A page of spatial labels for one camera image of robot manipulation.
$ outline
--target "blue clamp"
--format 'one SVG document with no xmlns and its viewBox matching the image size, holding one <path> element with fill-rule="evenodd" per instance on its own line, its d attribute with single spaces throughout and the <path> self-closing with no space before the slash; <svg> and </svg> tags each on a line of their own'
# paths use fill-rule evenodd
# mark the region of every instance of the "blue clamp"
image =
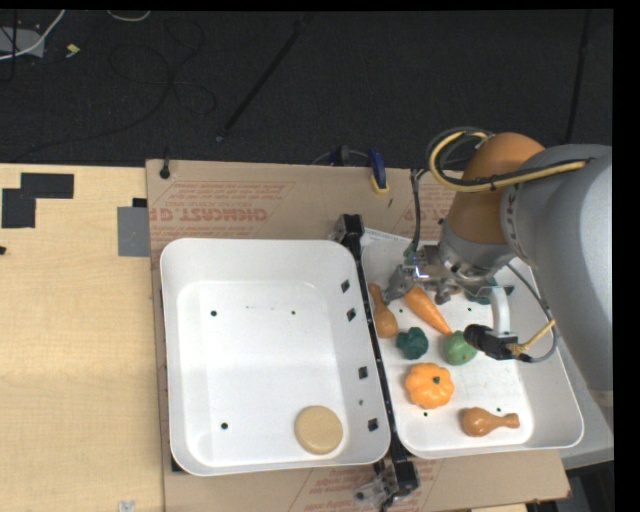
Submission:
<svg viewBox="0 0 640 512">
<path fill-rule="evenodd" d="M 373 174 L 371 175 L 373 190 L 376 194 L 386 194 L 389 192 L 389 183 L 387 182 L 387 173 L 384 170 L 384 162 L 380 153 L 373 148 L 369 148 L 367 157 L 367 166 L 373 169 Z"/>
</svg>

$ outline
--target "green toy vegetable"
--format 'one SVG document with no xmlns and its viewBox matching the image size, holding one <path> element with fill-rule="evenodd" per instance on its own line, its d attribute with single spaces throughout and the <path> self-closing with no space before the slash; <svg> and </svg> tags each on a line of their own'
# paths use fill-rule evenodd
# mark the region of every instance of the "green toy vegetable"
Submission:
<svg viewBox="0 0 640 512">
<path fill-rule="evenodd" d="M 429 340 L 420 327 L 411 327 L 407 332 L 398 333 L 396 346 L 407 359 L 418 359 L 429 350 Z"/>
<path fill-rule="evenodd" d="M 453 366 L 468 363 L 478 351 L 464 340 L 462 331 L 455 331 L 444 339 L 444 358 Z"/>
</svg>

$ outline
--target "white plastic object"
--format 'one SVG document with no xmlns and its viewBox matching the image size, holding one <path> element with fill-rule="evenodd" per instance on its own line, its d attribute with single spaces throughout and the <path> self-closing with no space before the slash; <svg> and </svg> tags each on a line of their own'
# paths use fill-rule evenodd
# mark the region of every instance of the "white plastic object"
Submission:
<svg viewBox="0 0 640 512">
<path fill-rule="evenodd" d="M 170 445 L 211 476 L 380 460 L 390 429 L 355 260 L 325 240 L 180 239 L 160 259 Z M 344 430 L 314 455 L 311 405 Z"/>
<path fill-rule="evenodd" d="M 367 282 L 383 289 L 396 266 L 403 262 L 406 242 L 373 242 L 363 252 Z M 520 260 L 512 264 L 525 276 L 531 270 Z M 547 318 L 530 291 L 508 269 L 495 276 L 498 285 L 513 285 L 508 296 L 510 328 L 524 342 Z M 515 360 L 497 361 L 479 352 L 461 366 L 449 365 L 443 357 L 444 335 L 422 321 L 402 298 L 388 305 L 400 332 L 420 327 L 429 340 L 429 349 L 417 360 L 407 360 L 395 345 L 395 338 L 381 339 L 382 362 L 389 383 L 398 437 L 414 455 L 422 458 L 455 457 L 493 452 L 569 447 L 583 435 L 583 420 L 558 351 L 546 361 L 527 364 Z M 438 309 L 453 331 L 464 331 L 476 323 L 492 327 L 491 306 L 472 302 L 464 293 L 454 294 Z M 527 351 L 534 357 L 551 346 L 547 333 Z M 434 362 L 447 368 L 455 386 L 448 404 L 423 409 L 409 400 L 404 380 L 418 362 Z M 484 437 L 470 437 L 461 427 L 466 408 L 482 407 L 493 414 L 517 413 L 520 428 L 498 428 Z"/>
</svg>

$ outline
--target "white cable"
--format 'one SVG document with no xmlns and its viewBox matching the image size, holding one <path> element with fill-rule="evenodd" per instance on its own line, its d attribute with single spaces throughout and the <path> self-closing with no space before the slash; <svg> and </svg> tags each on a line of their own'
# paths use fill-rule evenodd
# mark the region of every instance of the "white cable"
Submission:
<svg viewBox="0 0 640 512">
<path fill-rule="evenodd" d="M 14 57 L 20 57 L 20 55 L 24 55 L 25 53 L 29 53 L 34 48 L 37 48 L 47 38 L 47 36 L 49 35 L 49 32 L 51 32 L 53 30 L 53 28 L 58 24 L 58 22 L 62 19 L 62 17 L 64 16 L 64 14 L 66 12 L 67 12 L 66 9 L 61 9 L 60 12 L 58 13 L 58 16 L 56 16 L 56 19 L 51 22 L 51 25 L 49 25 L 49 28 L 47 28 L 47 30 L 45 30 L 44 33 L 40 36 L 40 39 L 38 39 L 35 43 L 33 43 L 29 48 L 25 48 L 24 50 L 20 50 L 15 55 L 14 54 L 3 55 L 2 57 L 0 57 L 0 60 L 7 60 L 7 59 L 13 59 Z"/>
<path fill-rule="evenodd" d="M 151 11 L 147 11 L 145 14 L 143 14 L 139 18 L 123 18 L 122 16 L 118 16 L 116 14 L 113 14 L 110 10 L 107 10 L 107 12 L 109 13 L 109 15 L 112 18 L 115 18 L 115 19 L 120 20 L 120 21 L 128 21 L 130 23 L 137 23 L 138 21 L 142 21 L 144 19 L 147 19 L 149 17 L 149 14 L 151 14 Z"/>
</svg>

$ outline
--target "light wood surface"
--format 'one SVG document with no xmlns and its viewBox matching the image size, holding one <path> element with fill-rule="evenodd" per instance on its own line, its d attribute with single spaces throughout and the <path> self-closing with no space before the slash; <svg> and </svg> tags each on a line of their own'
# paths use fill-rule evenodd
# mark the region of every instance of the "light wood surface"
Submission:
<svg viewBox="0 0 640 512">
<path fill-rule="evenodd" d="M 160 511 L 150 262 L 117 245 L 144 169 L 0 165 L 0 188 L 20 172 L 73 172 L 75 194 L 0 229 L 0 510 Z"/>
</svg>

